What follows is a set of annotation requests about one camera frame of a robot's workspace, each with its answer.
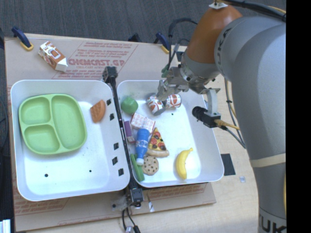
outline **blue clamp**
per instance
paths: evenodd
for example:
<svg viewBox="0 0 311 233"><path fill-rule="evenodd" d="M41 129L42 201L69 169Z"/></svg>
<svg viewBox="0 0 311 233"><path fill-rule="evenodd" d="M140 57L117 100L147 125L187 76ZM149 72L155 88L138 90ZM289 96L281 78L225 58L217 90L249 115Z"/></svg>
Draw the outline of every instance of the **blue clamp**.
<svg viewBox="0 0 311 233"><path fill-rule="evenodd" d="M163 47L165 48L165 49L163 49L163 48L162 49L166 53L169 53L169 50L170 50L171 46L170 46L168 40L165 38L165 36L161 32L157 32L155 34L155 36L156 36L156 39L155 39L154 43L157 43L160 40L160 42L162 43Z"/></svg>
<svg viewBox="0 0 311 233"><path fill-rule="evenodd" d="M25 50L31 51L34 48L33 44L28 40L27 36L18 27L14 26L12 28L12 32L14 33L14 37L18 37L21 40L20 45L25 48Z"/></svg>
<svg viewBox="0 0 311 233"><path fill-rule="evenodd" d="M0 49L4 49L4 33L0 28Z"/></svg>

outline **food package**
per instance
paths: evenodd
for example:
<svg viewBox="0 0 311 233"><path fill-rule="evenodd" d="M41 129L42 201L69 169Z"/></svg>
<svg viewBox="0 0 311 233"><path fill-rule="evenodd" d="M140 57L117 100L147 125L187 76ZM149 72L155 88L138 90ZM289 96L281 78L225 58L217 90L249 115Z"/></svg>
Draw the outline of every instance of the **food package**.
<svg viewBox="0 0 311 233"><path fill-rule="evenodd" d="M39 55L55 70L66 72L68 67L66 57L51 41L40 46Z"/></svg>
<svg viewBox="0 0 311 233"><path fill-rule="evenodd" d="M151 120L141 114L134 113L131 119L131 125L134 129L147 129L151 134L154 130L156 121Z"/></svg>
<svg viewBox="0 0 311 233"><path fill-rule="evenodd" d="M129 121L124 122L124 129L126 134L126 139L129 143L134 144L135 143L135 136L131 127L131 124Z"/></svg>

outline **black clamp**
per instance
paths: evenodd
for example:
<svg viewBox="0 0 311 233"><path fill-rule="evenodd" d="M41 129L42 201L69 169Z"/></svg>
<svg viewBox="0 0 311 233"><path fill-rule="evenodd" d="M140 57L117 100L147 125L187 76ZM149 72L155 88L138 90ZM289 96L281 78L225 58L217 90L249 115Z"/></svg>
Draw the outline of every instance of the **black clamp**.
<svg viewBox="0 0 311 233"><path fill-rule="evenodd" d="M165 36L161 32L157 32L155 34L155 36L156 36L156 39L155 39L154 43L158 43L158 41L160 40L160 42L162 43L162 46L164 47L164 48L162 48L163 51L165 51L166 53L169 53L171 46L170 46L168 40L165 38Z"/></svg>
<svg viewBox="0 0 311 233"><path fill-rule="evenodd" d="M22 30L20 30L18 27L14 26L12 28L12 32L14 33L14 37L18 37L21 41L20 45L27 51L31 51L34 46L33 44L28 40L27 36L24 34Z"/></svg>

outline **toy cookie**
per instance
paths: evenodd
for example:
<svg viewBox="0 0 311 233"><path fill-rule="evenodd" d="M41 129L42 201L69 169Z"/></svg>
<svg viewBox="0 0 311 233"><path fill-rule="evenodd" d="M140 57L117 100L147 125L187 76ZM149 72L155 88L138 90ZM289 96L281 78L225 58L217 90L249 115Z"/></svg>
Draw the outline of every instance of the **toy cookie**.
<svg viewBox="0 0 311 233"><path fill-rule="evenodd" d="M159 170L159 161L153 156L144 156L144 164L142 165L142 171L147 175L154 175Z"/></svg>

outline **white plastic tray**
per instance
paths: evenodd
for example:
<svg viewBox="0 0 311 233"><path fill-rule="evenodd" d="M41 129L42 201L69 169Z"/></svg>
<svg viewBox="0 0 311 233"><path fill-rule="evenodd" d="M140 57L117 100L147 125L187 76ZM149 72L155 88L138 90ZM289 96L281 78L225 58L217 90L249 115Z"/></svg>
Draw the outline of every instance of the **white plastic tray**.
<svg viewBox="0 0 311 233"><path fill-rule="evenodd" d="M179 108L167 109L159 116L152 115L146 99L157 92L159 81L124 81L118 86L119 103L130 96L138 102L137 113L155 120L170 155L158 158L159 171L153 176L145 176L145 180L137 182L147 188L172 186L193 183L214 182L224 175L224 166L212 129L192 115L195 106L205 108L202 95L193 91L181 92L182 105ZM131 120L131 116L123 111L122 119ZM135 153L135 145L128 144L130 153ZM175 160L182 150L193 148L186 161L187 179L178 177Z"/></svg>
<svg viewBox="0 0 311 233"><path fill-rule="evenodd" d="M54 155L30 151L20 132L18 108L28 97L65 93L79 103L87 140L77 150ZM90 108L99 100L106 113L93 123ZM118 117L110 87L101 81L23 80L11 89L17 187L27 200L40 201L122 190L130 180Z"/></svg>

